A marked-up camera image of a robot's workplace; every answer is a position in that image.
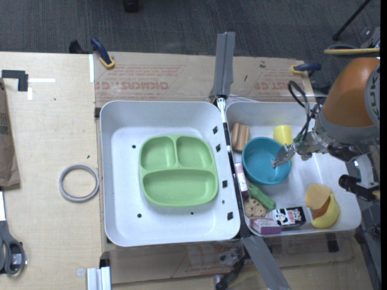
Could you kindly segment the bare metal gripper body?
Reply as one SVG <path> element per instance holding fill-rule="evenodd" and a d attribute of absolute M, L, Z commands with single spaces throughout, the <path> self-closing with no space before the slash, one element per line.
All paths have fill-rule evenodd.
<path fill-rule="evenodd" d="M 313 129 L 306 134 L 298 134 L 294 146 L 303 161 L 310 159 L 315 153 L 328 153 L 329 135 L 322 129 Z"/>

